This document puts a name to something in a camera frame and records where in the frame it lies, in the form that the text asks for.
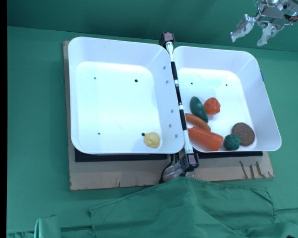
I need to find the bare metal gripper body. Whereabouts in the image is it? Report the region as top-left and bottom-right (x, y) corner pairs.
(253, 0), (298, 26)

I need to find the white plastic tray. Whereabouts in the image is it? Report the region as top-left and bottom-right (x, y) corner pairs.
(68, 36), (185, 155)
(172, 45), (282, 154)

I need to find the orange toy pepper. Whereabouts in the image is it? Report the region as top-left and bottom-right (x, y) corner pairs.
(203, 97), (222, 115)

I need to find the black and white thin rod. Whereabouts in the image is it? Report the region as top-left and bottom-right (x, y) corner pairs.
(164, 41), (195, 156)

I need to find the green oval toy vegetable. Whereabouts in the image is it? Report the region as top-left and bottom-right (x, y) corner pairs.
(189, 96), (209, 124)

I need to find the brown round biscuit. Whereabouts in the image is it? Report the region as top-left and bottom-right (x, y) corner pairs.
(231, 122), (256, 147)

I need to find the orange toy sausage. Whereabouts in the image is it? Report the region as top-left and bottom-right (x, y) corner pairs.
(184, 113), (212, 132)

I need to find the green toy broccoli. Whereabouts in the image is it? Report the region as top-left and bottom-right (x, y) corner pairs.
(223, 133), (242, 151)

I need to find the orange toy carrot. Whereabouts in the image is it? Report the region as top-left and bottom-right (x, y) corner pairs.
(187, 126), (224, 152)

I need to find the yellow lumpy toy food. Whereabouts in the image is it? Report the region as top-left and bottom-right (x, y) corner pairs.
(143, 131), (161, 149)

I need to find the brown cardboard board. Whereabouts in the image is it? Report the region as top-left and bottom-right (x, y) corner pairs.
(63, 40), (275, 192)

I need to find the green cloth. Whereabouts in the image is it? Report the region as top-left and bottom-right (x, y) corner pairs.
(88, 177), (298, 238)

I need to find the black block with wires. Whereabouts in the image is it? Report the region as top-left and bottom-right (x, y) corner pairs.
(158, 32), (176, 46)
(180, 152), (200, 170)

